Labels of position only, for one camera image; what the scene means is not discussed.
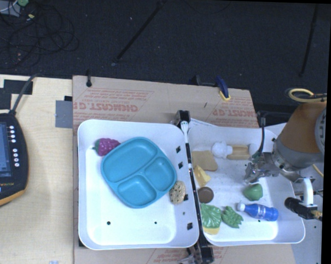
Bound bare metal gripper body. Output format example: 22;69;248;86
250;152;303;184

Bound green pepper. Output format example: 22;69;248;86
242;182;265;202

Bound white plastic tray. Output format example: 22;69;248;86
182;124;311;251
72;118;205;255

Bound tan hot dog bun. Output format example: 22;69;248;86
225;144;251;161

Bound blue bottle white cap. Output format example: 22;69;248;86
236;201;280;223

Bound tan bread slice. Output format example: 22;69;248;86
190;149;219;172

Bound small green lettuce leaf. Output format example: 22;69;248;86
219;205;245;230

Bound yellow cheese wedge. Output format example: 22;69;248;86
193;165;212;189

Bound brown round biscuit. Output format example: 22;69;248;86
196;186;215;204

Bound thin black and white rod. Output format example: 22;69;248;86
175;120;212;242

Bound large green lettuce leaf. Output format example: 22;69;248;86
199;202;223;230

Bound yellow toy piece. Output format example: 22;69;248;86
202;226;220;236

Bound beige chocolate chip biscuit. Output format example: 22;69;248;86
168;180;188;205

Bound blue divided plate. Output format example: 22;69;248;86
98;135;180;211

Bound brown cardboard board red print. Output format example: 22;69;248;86
63;75;305;264

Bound purple grapes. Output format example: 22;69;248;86
91;137;121;158

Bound black cylinder on white bracket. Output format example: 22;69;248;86
283;176;322;221

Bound black block with thin wires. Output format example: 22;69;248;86
175;109;190;127
196;243;216;264

